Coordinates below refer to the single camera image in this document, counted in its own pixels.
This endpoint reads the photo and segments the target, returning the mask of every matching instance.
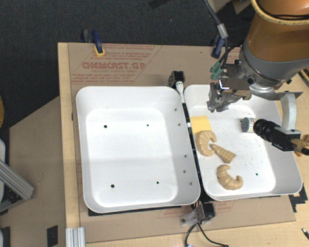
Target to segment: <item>black carpet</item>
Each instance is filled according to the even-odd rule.
[[[0,0],[0,93],[9,126],[59,95],[58,42],[79,42],[83,28],[103,43],[212,45],[217,29],[202,0]],[[218,16],[230,45],[245,38],[253,17],[227,4]]]

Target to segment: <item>wooden edge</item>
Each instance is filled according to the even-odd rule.
[[[58,43],[58,69],[60,83],[65,219],[67,228],[80,227],[77,171],[75,160],[74,131],[68,43]]]

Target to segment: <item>dark background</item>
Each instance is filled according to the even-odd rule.
[[[58,42],[80,42],[83,28],[103,43],[211,46],[217,28],[202,0],[0,0],[0,94],[12,126],[59,96]],[[229,45],[245,38],[254,11],[218,12]]]

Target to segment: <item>wooden table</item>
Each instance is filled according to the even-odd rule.
[[[72,102],[68,43],[58,44],[58,58],[60,77],[66,226],[68,228],[78,228],[80,227],[80,216],[78,206],[79,203],[76,177],[74,129],[71,119]],[[280,88],[280,92],[282,91],[303,92],[303,94],[297,99],[297,129],[300,130],[303,135],[309,134],[309,89],[301,80],[301,78],[296,75],[293,78],[291,84],[286,84]],[[222,242],[228,244],[229,246],[235,247],[309,246],[309,241],[301,230],[302,228],[305,228],[309,232],[309,156],[296,157],[296,161],[304,182],[304,187],[307,193],[308,200],[305,204],[297,205],[295,222],[215,230],[208,232],[209,238],[214,241]],[[110,242],[89,243],[87,244],[87,246],[182,247],[184,246],[184,237],[185,234],[176,234]],[[209,243],[200,232],[192,233],[188,241],[192,242],[195,247],[214,246]]]

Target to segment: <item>yellow block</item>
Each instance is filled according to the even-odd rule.
[[[197,135],[201,131],[212,130],[210,121],[206,115],[193,116],[190,118],[192,133]]]

